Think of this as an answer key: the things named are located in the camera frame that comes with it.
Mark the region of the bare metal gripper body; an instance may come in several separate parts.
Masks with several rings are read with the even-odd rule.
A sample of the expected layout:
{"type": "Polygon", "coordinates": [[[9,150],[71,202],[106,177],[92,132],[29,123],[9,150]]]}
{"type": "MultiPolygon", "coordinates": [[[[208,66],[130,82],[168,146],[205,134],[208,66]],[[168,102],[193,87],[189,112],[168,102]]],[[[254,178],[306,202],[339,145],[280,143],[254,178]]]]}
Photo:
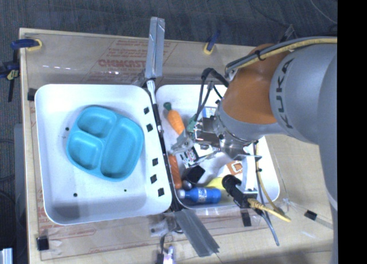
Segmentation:
{"type": "Polygon", "coordinates": [[[245,147],[249,146],[251,142],[230,133],[217,116],[203,117],[196,124],[194,141],[201,145],[210,145],[217,152],[226,154],[232,160],[243,160],[250,155],[245,147]]]}

